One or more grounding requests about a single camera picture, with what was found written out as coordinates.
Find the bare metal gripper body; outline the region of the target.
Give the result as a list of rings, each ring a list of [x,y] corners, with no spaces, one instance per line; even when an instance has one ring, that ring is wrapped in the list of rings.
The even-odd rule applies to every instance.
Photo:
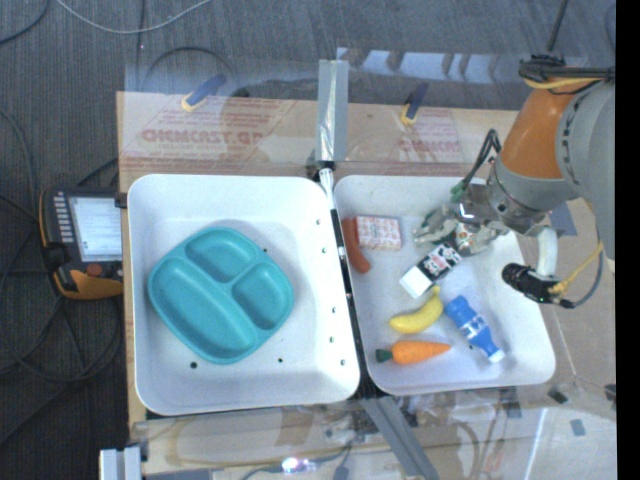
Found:
[[[541,180],[489,179],[451,189],[453,215],[463,223],[531,234],[548,210],[548,185]]]

